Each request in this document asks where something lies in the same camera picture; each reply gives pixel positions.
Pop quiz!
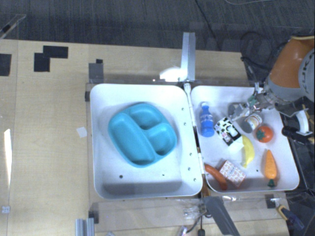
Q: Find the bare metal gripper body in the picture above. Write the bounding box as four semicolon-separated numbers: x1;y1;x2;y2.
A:
243;91;278;114

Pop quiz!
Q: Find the small white can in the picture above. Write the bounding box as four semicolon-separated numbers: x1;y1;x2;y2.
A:
244;113;263;134

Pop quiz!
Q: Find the black and white cow-print carton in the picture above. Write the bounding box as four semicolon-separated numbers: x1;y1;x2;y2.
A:
213;117;244;147

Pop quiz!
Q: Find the red tomato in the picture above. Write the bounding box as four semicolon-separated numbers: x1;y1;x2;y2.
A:
254;125;274;143

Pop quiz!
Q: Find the blue plastic bottle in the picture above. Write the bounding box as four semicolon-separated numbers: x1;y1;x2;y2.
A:
199;101;215;138

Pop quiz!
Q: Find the yellow banana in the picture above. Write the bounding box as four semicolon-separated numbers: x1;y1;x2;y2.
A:
240;134;255;169

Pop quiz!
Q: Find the white plastic tray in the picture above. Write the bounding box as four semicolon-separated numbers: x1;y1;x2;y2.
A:
190;85;301;194
89;83;204;201

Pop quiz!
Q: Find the orange and white carton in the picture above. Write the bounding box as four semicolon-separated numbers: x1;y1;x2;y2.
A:
219;159;247;188

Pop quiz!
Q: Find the orange carrot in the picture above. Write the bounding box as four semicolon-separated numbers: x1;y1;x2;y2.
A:
264;149;278;188

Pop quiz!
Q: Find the orange sausage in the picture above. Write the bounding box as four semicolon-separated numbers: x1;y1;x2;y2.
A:
204;164;228;191

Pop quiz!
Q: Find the blue divided plate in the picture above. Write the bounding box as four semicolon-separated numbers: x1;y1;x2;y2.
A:
107;102;178;168

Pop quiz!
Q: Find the black cylinder on white bracket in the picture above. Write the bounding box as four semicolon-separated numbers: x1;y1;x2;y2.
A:
281;108;315;144

